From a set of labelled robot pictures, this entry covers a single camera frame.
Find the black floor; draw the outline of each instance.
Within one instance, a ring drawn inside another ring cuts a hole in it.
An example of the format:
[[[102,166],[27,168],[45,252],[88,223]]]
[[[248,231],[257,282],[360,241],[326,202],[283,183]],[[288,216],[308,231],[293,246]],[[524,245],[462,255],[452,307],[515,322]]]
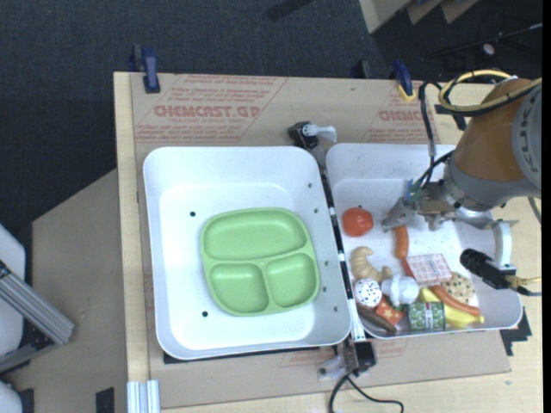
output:
[[[112,75],[134,43],[161,72],[447,81],[495,67],[542,75],[542,28],[434,59],[542,21],[542,0],[482,0],[454,23],[398,13],[369,34],[358,0],[0,0],[0,224],[17,232],[116,166]]]

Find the green plate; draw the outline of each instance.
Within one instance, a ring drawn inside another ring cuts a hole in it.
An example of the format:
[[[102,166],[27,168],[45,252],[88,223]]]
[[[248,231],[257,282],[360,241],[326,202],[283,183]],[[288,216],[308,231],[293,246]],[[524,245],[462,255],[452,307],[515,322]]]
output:
[[[212,217],[201,230],[201,259],[214,300],[233,315],[290,311],[318,294],[310,235],[285,208],[248,208]]]

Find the toy tomato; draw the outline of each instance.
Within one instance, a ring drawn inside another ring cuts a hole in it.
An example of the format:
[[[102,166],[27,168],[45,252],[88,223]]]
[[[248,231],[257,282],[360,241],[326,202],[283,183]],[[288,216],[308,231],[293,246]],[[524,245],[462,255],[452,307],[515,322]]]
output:
[[[359,206],[349,208],[343,213],[343,230],[352,237],[363,236],[373,228],[373,216]]]

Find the green can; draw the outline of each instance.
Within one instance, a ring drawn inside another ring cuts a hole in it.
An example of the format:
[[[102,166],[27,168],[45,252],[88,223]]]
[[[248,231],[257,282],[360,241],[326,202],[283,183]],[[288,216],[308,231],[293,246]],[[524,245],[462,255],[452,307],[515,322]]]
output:
[[[445,330],[446,314],[442,301],[431,303],[411,303],[408,305],[411,330]]]

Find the banana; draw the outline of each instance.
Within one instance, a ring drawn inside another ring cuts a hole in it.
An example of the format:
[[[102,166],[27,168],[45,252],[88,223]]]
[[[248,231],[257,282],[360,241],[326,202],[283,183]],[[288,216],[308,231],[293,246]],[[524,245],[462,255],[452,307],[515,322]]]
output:
[[[428,287],[423,287],[419,291],[419,300],[424,303],[440,301]],[[476,317],[446,304],[444,304],[444,313],[446,314],[446,324],[456,329],[463,329],[465,326],[473,323],[484,323],[483,316]]]

